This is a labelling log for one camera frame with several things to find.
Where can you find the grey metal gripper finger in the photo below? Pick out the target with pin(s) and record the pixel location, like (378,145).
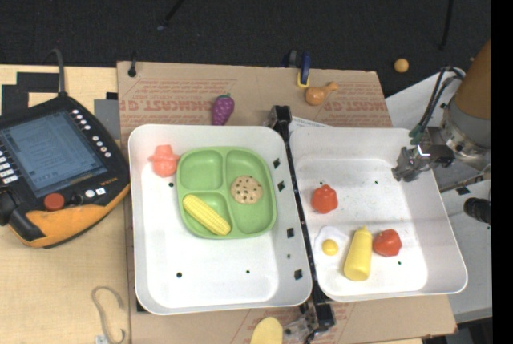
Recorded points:
(420,168)
(402,170)

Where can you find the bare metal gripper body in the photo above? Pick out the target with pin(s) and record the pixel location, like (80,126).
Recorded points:
(441,154)

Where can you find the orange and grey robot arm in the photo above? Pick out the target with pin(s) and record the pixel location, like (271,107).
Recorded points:
(475,94)

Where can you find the white plastic tray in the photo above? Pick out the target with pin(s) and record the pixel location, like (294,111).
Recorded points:
(380,190)
(208,274)

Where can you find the red tomato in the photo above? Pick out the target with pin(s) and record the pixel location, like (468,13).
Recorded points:
(387,243)

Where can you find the red bell pepper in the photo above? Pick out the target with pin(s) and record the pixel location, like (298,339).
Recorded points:
(324,199)

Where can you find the white fried egg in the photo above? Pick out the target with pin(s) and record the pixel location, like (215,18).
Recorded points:
(334,235)

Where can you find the yellow mustard bottle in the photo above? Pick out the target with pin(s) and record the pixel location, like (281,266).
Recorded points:
(358,256)

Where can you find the orange ball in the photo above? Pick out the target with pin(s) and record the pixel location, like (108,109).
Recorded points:
(401,65)

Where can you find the brown chicken drumstick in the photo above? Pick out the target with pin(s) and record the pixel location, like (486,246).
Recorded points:
(316,95)

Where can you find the brown chocolate chip biscuit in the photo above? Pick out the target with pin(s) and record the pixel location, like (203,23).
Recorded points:
(246,190)

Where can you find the brown cardboard board red print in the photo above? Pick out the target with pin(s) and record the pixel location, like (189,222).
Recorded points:
(256,94)

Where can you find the purple grapes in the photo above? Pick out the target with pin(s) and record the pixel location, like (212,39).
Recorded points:
(223,110)

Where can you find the green divided plate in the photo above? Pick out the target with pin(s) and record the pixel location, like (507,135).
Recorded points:
(204,174)

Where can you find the yellow corn cob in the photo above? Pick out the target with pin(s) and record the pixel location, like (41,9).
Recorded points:
(206,215)

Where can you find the pink toy figure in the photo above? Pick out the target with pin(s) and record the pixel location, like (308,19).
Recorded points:
(164,162)

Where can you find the black cylinder on white bracket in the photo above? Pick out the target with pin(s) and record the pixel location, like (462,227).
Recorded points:
(479,209)

